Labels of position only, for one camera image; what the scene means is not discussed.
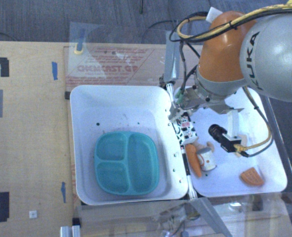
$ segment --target teal plate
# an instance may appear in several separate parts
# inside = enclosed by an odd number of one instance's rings
[[[153,140],[142,133],[117,131],[99,137],[94,153],[96,179],[114,195],[139,196],[159,182],[158,153]]]

